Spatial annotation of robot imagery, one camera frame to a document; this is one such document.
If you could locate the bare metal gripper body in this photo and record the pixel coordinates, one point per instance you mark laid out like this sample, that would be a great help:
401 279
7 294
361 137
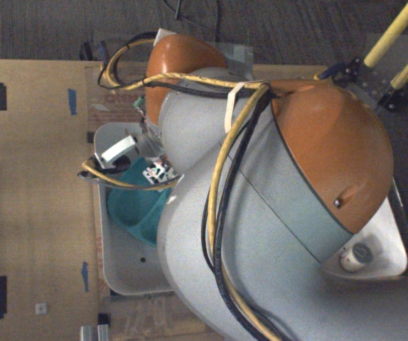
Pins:
151 136

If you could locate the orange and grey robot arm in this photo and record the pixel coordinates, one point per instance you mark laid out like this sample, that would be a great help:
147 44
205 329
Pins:
296 197

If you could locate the white black red printed packet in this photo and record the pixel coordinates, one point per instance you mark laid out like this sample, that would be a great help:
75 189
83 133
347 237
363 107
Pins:
159 173

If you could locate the teal divided plate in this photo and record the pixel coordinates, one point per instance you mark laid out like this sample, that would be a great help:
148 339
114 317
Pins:
136 208

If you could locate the white plastic tray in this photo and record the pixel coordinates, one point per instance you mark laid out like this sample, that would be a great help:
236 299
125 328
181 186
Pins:
385 247
129 265

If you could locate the small white bottle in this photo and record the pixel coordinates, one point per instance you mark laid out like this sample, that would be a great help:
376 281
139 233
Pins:
356 258

